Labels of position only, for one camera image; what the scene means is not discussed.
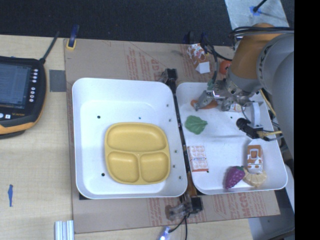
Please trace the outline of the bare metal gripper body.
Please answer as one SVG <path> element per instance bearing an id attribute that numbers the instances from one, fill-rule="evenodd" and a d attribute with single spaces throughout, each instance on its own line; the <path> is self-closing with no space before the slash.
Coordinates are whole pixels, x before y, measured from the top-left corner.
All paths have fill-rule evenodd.
<path id="1" fill-rule="evenodd" d="M 240 89 L 232 80 L 218 80 L 213 84 L 213 97 L 216 100 L 230 100 L 239 105 L 249 102 L 253 93 Z"/>

